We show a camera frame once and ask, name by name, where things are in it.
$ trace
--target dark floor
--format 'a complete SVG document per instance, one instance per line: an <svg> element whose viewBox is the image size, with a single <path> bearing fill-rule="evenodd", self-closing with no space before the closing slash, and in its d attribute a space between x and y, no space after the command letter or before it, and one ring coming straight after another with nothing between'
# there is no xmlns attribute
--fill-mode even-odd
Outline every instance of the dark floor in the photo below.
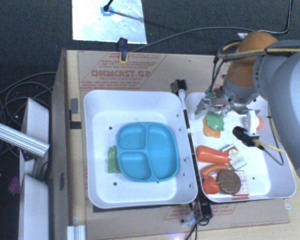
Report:
<svg viewBox="0 0 300 240"><path fill-rule="evenodd" d="M142 0L148 43L200 27L285 29L289 0ZM221 44L237 39L235 30L193 32L145 48L142 52L214 54ZM288 34L278 39L300 39L300 0L294 0ZM135 49L138 45L129 45ZM61 49L113 51L114 43L72 40L72 0L0 0L0 91L24 77L56 71ZM54 76L31 79L51 87ZM9 99L34 96L41 89L29 84ZM7 91L0 95L4 103ZM48 103L49 97L42 96ZM13 113L22 103L9 105ZM16 120L22 121L23 111ZM15 123L12 127L19 129ZM19 196L8 192L19 174L19 160L10 152L0 156L0 240L18 237Z"/></svg>

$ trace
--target metal plate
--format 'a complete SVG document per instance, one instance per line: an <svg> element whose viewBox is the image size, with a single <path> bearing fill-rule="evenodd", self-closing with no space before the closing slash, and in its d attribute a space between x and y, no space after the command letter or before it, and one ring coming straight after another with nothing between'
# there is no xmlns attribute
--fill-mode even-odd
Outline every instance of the metal plate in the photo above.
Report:
<svg viewBox="0 0 300 240"><path fill-rule="evenodd" d="M109 0L72 0L73 39L146 44L146 30L141 0L114 0L109 12L103 7Z"/></svg>

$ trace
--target blue sticker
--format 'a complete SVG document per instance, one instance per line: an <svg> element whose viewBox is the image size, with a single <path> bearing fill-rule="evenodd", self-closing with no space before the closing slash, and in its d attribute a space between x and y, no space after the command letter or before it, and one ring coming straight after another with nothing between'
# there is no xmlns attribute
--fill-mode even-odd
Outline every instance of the blue sticker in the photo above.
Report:
<svg viewBox="0 0 300 240"><path fill-rule="evenodd" d="M100 11L101 11L102 15L103 15L103 16L106 16L106 17L107 17L107 16L114 15L114 12L113 12L114 9L113 9L111 6L109 7L109 11L105 11L103 6L100 7Z"/></svg>

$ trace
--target blue divided plate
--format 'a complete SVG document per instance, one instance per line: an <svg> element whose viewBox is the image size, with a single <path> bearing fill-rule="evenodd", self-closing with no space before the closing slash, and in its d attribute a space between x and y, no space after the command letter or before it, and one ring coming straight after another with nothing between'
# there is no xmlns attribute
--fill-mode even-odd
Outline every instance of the blue divided plate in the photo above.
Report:
<svg viewBox="0 0 300 240"><path fill-rule="evenodd" d="M132 181L166 181L179 170L175 136L162 123L125 124L116 135L116 151L122 174Z"/></svg>

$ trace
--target white tray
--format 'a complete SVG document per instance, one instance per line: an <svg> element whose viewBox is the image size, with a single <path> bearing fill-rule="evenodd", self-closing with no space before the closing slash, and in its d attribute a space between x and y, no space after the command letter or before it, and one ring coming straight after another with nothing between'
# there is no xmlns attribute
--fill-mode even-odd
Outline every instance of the white tray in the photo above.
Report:
<svg viewBox="0 0 300 240"><path fill-rule="evenodd" d="M207 197L216 203L238 202L248 200L288 198L296 191L296 182L291 171L286 153L282 153L284 166L277 164L269 155L256 147L247 147L233 134L232 130L236 126L247 128L246 115L238 115L234 111L228 113L224 120L224 131L220 138L206 137L203 134L203 116L195 119L195 111L200 100L205 96L204 93L194 92L187 96L186 106L190 120L190 128L193 136L193 145L196 148L204 145L210 148L220 150L228 145L234 144L239 153L247 161L247 165L240 170L245 171L247 184L249 188L248 196L233 197L228 194L208 194ZM261 98L252 102L249 109L260 110L258 117L262 121L262 126L257 130L260 140L275 146L274 138L271 132L268 116L268 103ZM279 153L272 149L267 149L277 160L280 160ZM198 162L199 170L209 165L206 162Z"/></svg>
<svg viewBox="0 0 300 240"><path fill-rule="evenodd" d="M88 194L100 208L187 204L198 193L180 99L170 92L94 90L84 98ZM136 182L122 173L108 173L108 149L120 127L133 122L157 122L173 132L179 170L162 182Z"/></svg>

